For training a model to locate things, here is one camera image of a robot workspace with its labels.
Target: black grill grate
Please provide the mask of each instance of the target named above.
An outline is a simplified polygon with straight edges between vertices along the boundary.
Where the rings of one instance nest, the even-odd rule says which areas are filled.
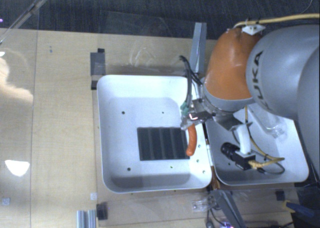
[[[138,127],[140,161],[184,160],[186,132],[180,127]]]

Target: sausage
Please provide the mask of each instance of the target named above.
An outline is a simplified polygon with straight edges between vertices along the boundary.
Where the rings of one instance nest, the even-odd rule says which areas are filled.
[[[189,144],[185,151],[187,156],[192,156],[195,154],[196,146],[197,146],[197,130],[195,124],[192,124],[188,127],[189,134]]]

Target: wooden table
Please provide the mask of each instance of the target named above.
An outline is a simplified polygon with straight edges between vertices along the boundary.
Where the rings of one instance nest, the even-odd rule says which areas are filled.
[[[207,41],[206,60],[214,43]],[[97,192],[97,169],[90,52],[103,48],[108,62],[121,67],[130,64],[132,57],[137,56],[135,52],[144,45],[151,45],[156,58],[166,63],[176,54],[189,57],[191,44],[191,39],[180,38],[38,32],[30,187],[32,228],[74,228],[78,210],[96,208],[97,200],[91,199]],[[279,224],[291,221],[285,211],[243,218]],[[252,227],[265,225],[252,223]],[[28,226],[13,221],[6,227]],[[117,227],[204,228],[205,218]]]

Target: gray metal bar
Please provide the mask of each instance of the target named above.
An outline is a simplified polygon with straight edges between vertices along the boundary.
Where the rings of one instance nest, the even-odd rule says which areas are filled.
[[[229,191],[213,190],[211,193],[213,194],[216,203],[222,209],[225,217],[234,228],[247,227]]]
[[[78,210],[76,212],[76,228],[86,228],[85,212]]]
[[[207,24],[205,22],[196,22],[189,59],[191,70],[195,73],[203,73],[205,70],[206,39]]]
[[[96,210],[78,210],[76,212],[76,228],[96,228]]]

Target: yellow cable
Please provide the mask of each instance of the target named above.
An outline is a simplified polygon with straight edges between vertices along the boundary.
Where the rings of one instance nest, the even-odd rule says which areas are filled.
[[[245,113],[245,120],[247,122],[248,120],[248,106],[244,107],[244,113]],[[255,140],[252,138],[251,134],[250,134],[250,141],[251,143],[254,145],[254,147],[258,150],[259,153],[261,153],[264,157],[268,158],[270,161],[267,162],[258,162],[256,160],[250,160],[248,163],[249,165],[253,168],[253,169],[257,169],[257,168],[262,168],[265,166],[268,166],[270,164],[274,164],[280,161],[283,161],[285,158],[283,157],[272,157],[268,154],[266,154],[263,150],[261,150],[261,148],[257,145],[257,143],[255,142]]]
[[[293,14],[293,15],[287,15],[282,17],[266,18],[261,20],[241,21],[236,23],[233,28],[241,27],[241,26],[256,25],[256,24],[262,25],[262,24],[280,23],[280,22],[299,20],[299,19],[320,19],[320,13]]]
[[[278,163],[280,161],[283,161],[285,158],[278,158],[278,159],[273,159],[273,160],[269,160],[267,162],[258,162],[256,160],[249,160],[248,163],[251,166],[251,168],[253,169],[258,169],[258,168],[263,168],[265,166],[271,165],[271,164],[275,164]]]

